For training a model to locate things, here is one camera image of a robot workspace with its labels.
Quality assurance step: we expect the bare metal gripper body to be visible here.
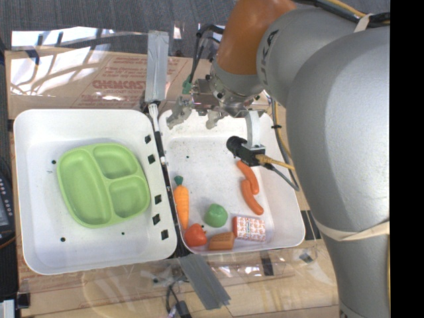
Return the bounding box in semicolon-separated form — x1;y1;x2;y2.
189;75;262;117

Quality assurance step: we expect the white plastic tray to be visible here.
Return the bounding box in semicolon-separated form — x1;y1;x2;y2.
12;108;179;276
158;105;307;256

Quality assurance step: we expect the orange sausage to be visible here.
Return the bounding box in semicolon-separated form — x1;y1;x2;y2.
235;159;260;196
240;178;265;217

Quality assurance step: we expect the orange carrot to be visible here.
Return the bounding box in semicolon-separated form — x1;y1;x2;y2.
172;175;191;231

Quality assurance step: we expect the green bell pepper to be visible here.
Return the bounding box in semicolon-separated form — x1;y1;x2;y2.
203;203;229;229

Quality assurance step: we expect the brown cardboard board red print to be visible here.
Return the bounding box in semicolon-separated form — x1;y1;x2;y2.
4;46;341;318

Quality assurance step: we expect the orange and white carton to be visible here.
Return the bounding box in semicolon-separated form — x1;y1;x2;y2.
231;215;267;243

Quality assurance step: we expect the green divided plate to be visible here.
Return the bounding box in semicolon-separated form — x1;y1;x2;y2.
56;142;152;229

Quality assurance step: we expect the brown waffle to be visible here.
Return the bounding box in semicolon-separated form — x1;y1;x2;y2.
207;231;237;252

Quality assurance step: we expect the black cylinder on white bracket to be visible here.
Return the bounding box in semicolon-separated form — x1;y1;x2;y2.
226;109;267;168

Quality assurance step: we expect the black block with thin wires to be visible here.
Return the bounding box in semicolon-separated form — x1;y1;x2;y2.
174;300;193;318

